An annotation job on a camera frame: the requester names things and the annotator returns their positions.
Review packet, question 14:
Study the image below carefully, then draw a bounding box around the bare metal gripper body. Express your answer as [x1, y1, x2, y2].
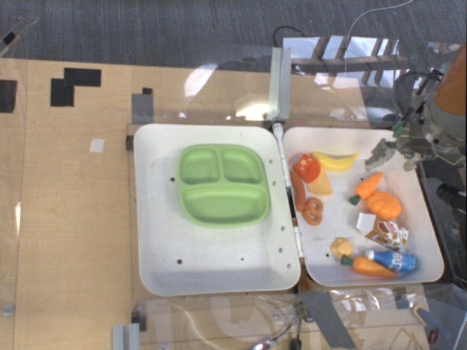
[394, 131, 467, 166]

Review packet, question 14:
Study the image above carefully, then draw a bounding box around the white plastic tray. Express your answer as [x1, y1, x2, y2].
[282, 126, 445, 289]
[133, 123, 302, 298]

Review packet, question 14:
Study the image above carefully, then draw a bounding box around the black cylinder on white bracket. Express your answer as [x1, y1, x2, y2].
[436, 182, 467, 211]

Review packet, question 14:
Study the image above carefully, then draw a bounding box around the orange bread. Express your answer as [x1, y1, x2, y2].
[366, 190, 403, 221]

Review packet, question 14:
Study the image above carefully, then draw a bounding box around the red can with yellow stars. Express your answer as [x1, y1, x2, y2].
[292, 153, 322, 184]

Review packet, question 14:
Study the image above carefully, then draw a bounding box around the white and brown carton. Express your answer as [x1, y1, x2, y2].
[355, 211, 410, 252]

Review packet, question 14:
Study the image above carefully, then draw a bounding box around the brown pretzel biscuit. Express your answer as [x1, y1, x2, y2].
[302, 197, 325, 227]

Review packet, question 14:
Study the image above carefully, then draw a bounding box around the green divided plate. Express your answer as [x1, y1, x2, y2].
[177, 144, 272, 229]

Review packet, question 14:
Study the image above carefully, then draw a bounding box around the orange carrot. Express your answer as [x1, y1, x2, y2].
[348, 171, 385, 206]
[340, 254, 398, 279]

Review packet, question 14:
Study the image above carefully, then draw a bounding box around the blue bottle with white cap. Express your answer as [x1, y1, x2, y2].
[365, 249, 418, 274]

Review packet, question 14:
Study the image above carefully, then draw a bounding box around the pale yellow biscuit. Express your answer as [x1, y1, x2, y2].
[330, 237, 354, 260]

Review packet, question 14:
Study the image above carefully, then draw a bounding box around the thin black and white rod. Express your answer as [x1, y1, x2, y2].
[272, 122, 306, 260]

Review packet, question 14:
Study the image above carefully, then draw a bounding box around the red-brown sausage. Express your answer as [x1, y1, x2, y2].
[290, 170, 307, 212]

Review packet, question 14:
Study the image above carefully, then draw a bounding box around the pale orange pizza slice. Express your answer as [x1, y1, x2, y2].
[306, 168, 334, 197]

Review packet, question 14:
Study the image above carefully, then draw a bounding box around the yellow banana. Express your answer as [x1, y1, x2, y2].
[312, 151, 360, 173]

